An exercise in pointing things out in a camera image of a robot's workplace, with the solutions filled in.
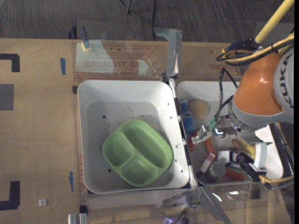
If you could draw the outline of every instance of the round brown object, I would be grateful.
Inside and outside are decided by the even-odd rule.
[[[210,112],[210,106],[206,101],[195,99],[189,103],[189,109],[196,119],[203,119]]]

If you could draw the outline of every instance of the green plate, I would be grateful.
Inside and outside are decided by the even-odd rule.
[[[143,120],[119,126],[104,142],[105,160],[127,183],[142,188],[154,182],[172,163],[171,146]]]

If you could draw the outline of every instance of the blue bottle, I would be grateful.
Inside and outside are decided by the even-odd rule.
[[[192,112],[190,111],[186,100],[182,99],[180,101],[180,106],[181,106],[181,114],[182,114],[185,133],[192,134],[196,131],[196,128],[193,124]]]

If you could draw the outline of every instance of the dark floor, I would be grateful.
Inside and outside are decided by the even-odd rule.
[[[254,35],[257,23],[268,21],[282,1],[155,0],[152,24],[179,24],[185,42],[235,42]],[[92,38],[152,40],[152,8],[152,0],[133,0],[131,11],[141,19],[126,15],[118,0],[0,0],[0,37],[68,39],[72,26],[85,26]],[[294,23],[294,13],[292,7],[281,22]],[[294,127],[283,129],[293,147]],[[293,217],[294,187],[283,193]]]

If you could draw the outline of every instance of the yellow tube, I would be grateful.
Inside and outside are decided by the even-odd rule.
[[[276,27],[276,25],[280,22],[280,20],[284,17],[284,15],[290,10],[290,8],[294,5],[295,0],[284,0],[277,11],[273,14],[264,28],[260,31],[260,33],[256,36],[255,42],[257,44],[262,44],[263,41],[268,37],[270,32]]]

